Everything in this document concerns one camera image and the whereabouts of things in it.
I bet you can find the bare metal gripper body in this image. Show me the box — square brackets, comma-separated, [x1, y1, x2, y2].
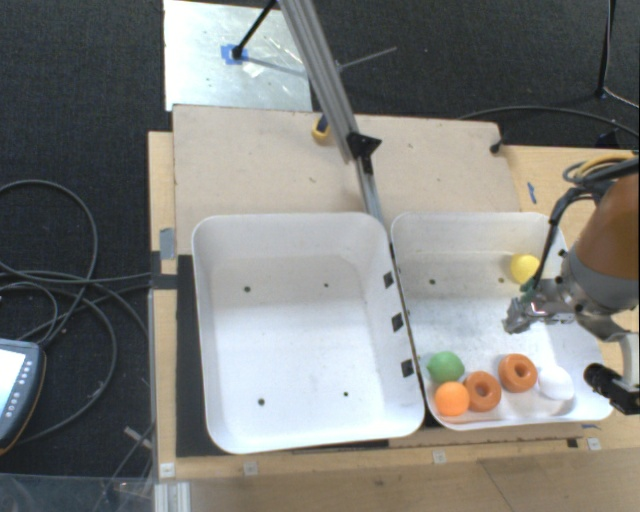
[521, 272, 587, 327]

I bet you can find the yellow lemon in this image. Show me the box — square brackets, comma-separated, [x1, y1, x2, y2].
[509, 253, 542, 284]

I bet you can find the white plastic tray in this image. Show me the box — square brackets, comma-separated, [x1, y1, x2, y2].
[390, 211, 616, 432]
[191, 211, 427, 455]

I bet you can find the brown doughnut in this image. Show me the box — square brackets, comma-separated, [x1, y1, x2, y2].
[463, 370, 503, 413]
[497, 353, 540, 394]

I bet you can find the white egg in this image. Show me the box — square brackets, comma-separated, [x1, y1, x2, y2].
[538, 365, 575, 402]

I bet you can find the green lime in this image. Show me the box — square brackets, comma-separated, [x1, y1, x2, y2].
[426, 351, 466, 384]

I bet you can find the orange ball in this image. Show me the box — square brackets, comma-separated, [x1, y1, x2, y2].
[434, 381, 471, 418]

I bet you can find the pale wood board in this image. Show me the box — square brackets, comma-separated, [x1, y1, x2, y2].
[172, 103, 586, 450]

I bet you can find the black cylinder on white bracket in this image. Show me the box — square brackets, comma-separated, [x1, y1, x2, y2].
[583, 330, 640, 415]

